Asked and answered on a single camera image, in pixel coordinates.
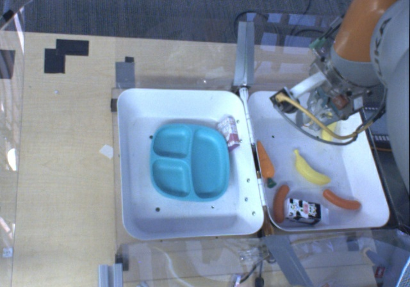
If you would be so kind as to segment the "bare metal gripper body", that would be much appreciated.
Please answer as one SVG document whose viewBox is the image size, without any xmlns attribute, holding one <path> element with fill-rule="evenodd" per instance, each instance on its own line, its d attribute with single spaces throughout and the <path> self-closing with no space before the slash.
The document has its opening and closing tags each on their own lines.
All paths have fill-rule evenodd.
<svg viewBox="0 0 410 287">
<path fill-rule="evenodd" d="M 316 117 L 320 120 L 345 120 L 359 111 L 369 94 L 369 63 L 346 60 L 336 53 L 325 56 L 317 54 L 309 73 L 321 73 L 324 80 L 311 92 L 323 88 L 329 96 L 331 118 L 320 116 L 320 98 L 316 106 Z"/>
</svg>

